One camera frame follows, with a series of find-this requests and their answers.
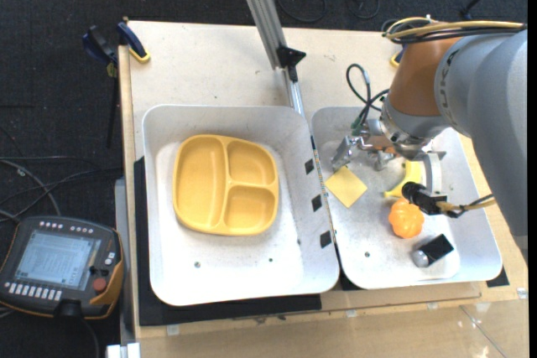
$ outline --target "wooden table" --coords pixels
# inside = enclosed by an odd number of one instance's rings
[[[130,270],[125,291],[133,324],[122,343],[142,356],[529,356],[528,267],[496,206],[487,217],[508,285],[446,283],[321,295],[322,310],[259,318],[140,326],[133,163],[143,156],[142,118],[158,104],[289,105],[281,72],[270,67],[255,27],[129,22],[151,53],[139,64],[119,48],[119,81]],[[308,122],[324,106],[355,106],[345,70],[359,63],[372,93],[389,87],[388,62],[399,46],[377,32],[284,29],[290,48],[306,52],[297,67]],[[461,137],[480,195],[489,191]]]

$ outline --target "red button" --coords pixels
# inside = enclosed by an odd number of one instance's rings
[[[96,293],[102,293],[107,289],[107,280],[105,278],[97,278],[93,281],[93,289]]]

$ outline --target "black floor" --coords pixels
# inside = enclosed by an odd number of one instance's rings
[[[287,13],[279,13],[285,27],[379,31],[389,20],[416,15],[456,21],[470,1],[280,0]],[[528,0],[481,0],[471,14],[527,22]],[[253,25],[245,0],[0,0],[0,210],[55,213],[48,196],[38,200],[42,189],[33,175],[54,185],[62,215],[114,225],[121,123],[117,115],[108,148],[113,78],[84,52],[81,37],[95,24],[116,44],[114,28],[124,16]],[[2,221],[0,259],[15,227]],[[117,312],[91,326],[102,350],[119,343]],[[0,319],[0,331],[2,358],[94,356],[82,325],[13,313]]]

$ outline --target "screen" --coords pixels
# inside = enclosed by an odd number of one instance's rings
[[[98,239],[33,231],[15,278],[83,290],[89,261],[101,245]]]

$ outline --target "yellow plate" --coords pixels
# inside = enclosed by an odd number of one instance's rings
[[[251,236],[267,230],[278,212],[276,163],[262,146],[200,134],[186,139],[175,158],[175,214],[205,233]]]

